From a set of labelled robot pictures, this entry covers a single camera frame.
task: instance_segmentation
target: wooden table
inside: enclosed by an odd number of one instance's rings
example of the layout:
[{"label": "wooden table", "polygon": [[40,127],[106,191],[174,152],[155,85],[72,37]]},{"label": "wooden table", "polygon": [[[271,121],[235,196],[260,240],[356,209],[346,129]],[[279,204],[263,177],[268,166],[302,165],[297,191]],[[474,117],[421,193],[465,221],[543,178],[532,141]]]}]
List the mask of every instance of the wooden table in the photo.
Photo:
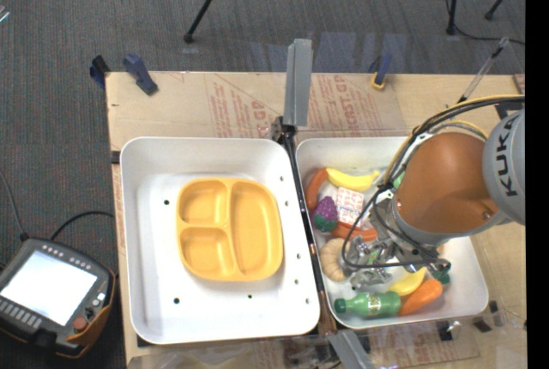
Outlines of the wooden table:
[{"label": "wooden table", "polygon": [[[138,136],[213,136],[266,138],[269,126],[284,107],[283,73],[150,72],[159,91],[147,96],[128,73],[106,75],[109,132],[113,152],[112,179],[116,200],[120,290],[124,342],[129,367],[158,364],[170,355],[178,364],[196,363],[194,347],[138,346],[131,326],[129,283],[124,240],[124,212],[119,151]],[[309,123],[299,136],[407,135],[413,127],[453,105],[472,81],[472,75],[386,75],[383,91],[371,87],[371,75],[313,74]],[[515,76],[485,76],[472,98],[518,94]],[[486,132],[499,117],[493,106],[462,115]],[[527,366],[526,240],[525,227],[510,223],[472,237],[490,299],[499,311],[482,318],[457,319],[451,342],[398,343],[372,347],[377,366],[429,368]],[[284,367],[281,343],[253,342],[250,349],[223,367]]]}]

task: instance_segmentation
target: toy bottle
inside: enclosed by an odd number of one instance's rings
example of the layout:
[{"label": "toy bottle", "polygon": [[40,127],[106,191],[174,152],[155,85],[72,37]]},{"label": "toy bottle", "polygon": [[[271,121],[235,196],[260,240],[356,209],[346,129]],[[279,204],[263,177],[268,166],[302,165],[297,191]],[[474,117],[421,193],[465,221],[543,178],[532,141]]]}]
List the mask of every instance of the toy bottle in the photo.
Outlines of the toy bottle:
[{"label": "toy bottle", "polygon": [[396,315],[401,309],[401,296],[386,293],[359,293],[352,299],[336,299],[335,311],[354,312],[365,318]]}]

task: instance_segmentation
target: white screen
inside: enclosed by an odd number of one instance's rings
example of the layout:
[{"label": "white screen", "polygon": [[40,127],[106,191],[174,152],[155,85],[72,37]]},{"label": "white screen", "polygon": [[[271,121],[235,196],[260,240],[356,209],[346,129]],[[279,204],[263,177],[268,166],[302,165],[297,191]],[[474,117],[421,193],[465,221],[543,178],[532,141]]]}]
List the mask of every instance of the white screen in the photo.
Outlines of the white screen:
[{"label": "white screen", "polygon": [[97,276],[35,251],[0,294],[65,325]]}]

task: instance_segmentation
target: toy banana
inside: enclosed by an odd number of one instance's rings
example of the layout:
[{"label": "toy banana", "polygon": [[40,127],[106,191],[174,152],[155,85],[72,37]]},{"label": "toy banana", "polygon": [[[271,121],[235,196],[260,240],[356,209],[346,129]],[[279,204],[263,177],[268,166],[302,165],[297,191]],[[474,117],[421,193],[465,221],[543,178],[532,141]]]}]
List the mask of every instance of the toy banana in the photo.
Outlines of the toy banana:
[{"label": "toy banana", "polygon": [[356,192],[363,192],[368,189],[379,176],[378,170],[366,175],[349,175],[333,167],[327,167],[326,171],[328,172],[328,181],[332,185]]},{"label": "toy banana", "polygon": [[389,287],[389,291],[394,291],[399,296],[408,296],[419,288],[425,277],[425,267],[415,273],[406,273],[399,281],[396,281]]}]

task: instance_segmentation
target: gray carpet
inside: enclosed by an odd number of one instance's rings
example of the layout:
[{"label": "gray carpet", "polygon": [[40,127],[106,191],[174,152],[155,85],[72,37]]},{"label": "gray carpet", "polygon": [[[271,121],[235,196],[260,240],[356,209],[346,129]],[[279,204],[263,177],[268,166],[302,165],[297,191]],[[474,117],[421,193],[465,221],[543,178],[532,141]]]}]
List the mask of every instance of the gray carpet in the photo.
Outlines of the gray carpet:
[{"label": "gray carpet", "polygon": [[[526,0],[213,0],[184,42],[205,0],[0,0],[0,169],[25,230],[47,238],[79,212],[112,212],[105,92],[89,77],[101,55],[124,70],[124,55],[149,70],[286,71],[287,47],[313,41],[315,72],[367,72],[391,53],[389,73],[474,74],[502,37],[511,42],[491,74],[525,73]],[[90,215],[57,240],[118,269],[113,220]],[[19,232],[0,190],[0,261]],[[61,360],[0,335],[0,367],[122,368],[118,301],[103,334],[81,360]]]}]

